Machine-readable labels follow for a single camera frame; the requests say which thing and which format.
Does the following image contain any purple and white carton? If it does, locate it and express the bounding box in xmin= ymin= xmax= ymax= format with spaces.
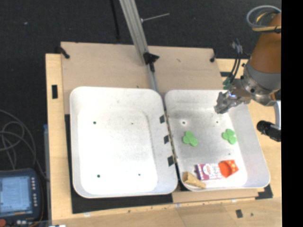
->
xmin=194 ymin=163 xmax=224 ymax=181

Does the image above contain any white plastic tray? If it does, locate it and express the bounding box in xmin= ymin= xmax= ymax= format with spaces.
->
xmin=69 ymin=86 xmax=179 ymax=199
xmin=163 ymin=89 xmax=271 ymax=192

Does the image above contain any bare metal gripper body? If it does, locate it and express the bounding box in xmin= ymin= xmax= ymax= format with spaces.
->
xmin=229 ymin=77 xmax=281 ymax=106

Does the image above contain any orange packet with yellow dots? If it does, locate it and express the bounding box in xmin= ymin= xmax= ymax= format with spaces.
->
xmin=218 ymin=159 xmax=240 ymax=178

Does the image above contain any green clover-shaped toy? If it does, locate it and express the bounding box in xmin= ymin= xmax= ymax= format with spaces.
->
xmin=182 ymin=131 xmax=199 ymax=148
xmin=221 ymin=128 xmax=238 ymax=145

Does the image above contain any brown cardboard board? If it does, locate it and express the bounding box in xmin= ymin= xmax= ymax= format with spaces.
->
xmin=60 ymin=41 xmax=260 ymax=204

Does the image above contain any black cylinder on white bracket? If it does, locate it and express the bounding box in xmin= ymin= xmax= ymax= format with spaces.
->
xmin=256 ymin=100 xmax=282 ymax=142

